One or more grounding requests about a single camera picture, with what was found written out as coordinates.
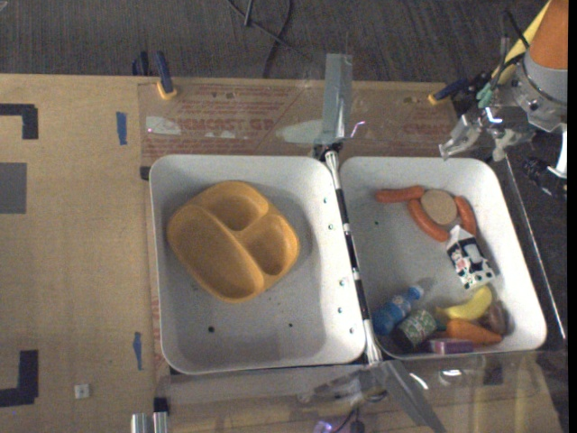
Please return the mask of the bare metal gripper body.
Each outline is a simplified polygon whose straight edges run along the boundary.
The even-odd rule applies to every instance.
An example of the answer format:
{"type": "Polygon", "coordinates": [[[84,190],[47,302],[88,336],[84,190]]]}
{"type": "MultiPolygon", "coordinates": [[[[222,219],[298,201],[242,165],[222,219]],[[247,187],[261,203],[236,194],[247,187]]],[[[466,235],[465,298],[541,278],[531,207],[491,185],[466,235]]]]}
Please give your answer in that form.
{"type": "Polygon", "coordinates": [[[467,125],[479,132],[537,129],[560,133],[566,126],[567,96],[567,69],[505,63],[476,94],[467,125]]]}

